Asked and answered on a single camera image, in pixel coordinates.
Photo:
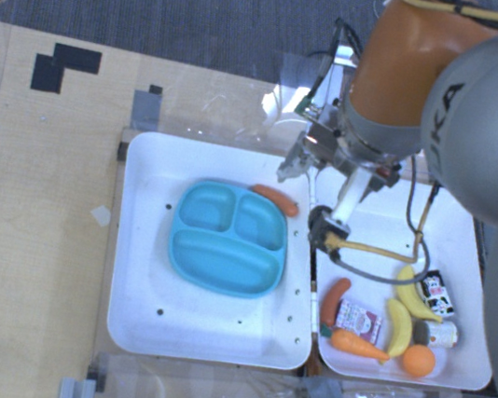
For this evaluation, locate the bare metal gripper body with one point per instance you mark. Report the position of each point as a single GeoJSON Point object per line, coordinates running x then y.
{"type": "Point", "coordinates": [324, 132]}

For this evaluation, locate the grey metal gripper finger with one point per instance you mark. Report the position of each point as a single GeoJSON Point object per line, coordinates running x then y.
{"type": "Point", "coordinates": [310, 163]}
{"type": "Point", "coordinates": [288, 167]}

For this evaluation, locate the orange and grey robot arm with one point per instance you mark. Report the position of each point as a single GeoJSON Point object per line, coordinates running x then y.
{"type": "Point", "coordinates": [489, 120]}

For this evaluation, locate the orange sausage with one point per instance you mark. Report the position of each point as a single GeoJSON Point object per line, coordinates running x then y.
{"type": "Point", "coordinates": [277, 198]}
{"type": "Point", "coordinates": [334, 300]}

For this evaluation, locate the white plastic tray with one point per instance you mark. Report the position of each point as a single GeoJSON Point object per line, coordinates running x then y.
{"type": "Point", "coordinates": [209, 324]}
{"type": "Point", "coordinates": [383, 216]}

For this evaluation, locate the blue divided plate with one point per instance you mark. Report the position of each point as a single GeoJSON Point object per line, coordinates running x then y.
{"type": "Point", "coordinates": [225, 255]}

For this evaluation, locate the pink and white carton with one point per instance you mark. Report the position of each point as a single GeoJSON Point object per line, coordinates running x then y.
{"type": "Point", "coordinates": [357, 319]}

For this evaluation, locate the yellow banana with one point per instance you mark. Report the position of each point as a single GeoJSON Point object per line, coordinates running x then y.
{"type": "Point", "coordinates": [412, 298]}
{"type": "Point", "coordinates": [401, 330]}

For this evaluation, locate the black and white cow carton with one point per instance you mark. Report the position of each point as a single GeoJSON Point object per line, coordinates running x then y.
{"type": "Point", "coordinates": [438, 293]}

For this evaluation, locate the orange carrot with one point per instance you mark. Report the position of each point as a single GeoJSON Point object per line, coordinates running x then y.
{"type": "Point", "coordinates": [354, 344]}

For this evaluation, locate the white can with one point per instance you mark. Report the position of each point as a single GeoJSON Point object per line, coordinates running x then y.
{"type": "Point", "coordinates": [441, 334]}

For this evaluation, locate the orange fruit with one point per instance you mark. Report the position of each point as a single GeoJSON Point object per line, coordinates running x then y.
{"type": "Point", "coordinates": [418, 361]}

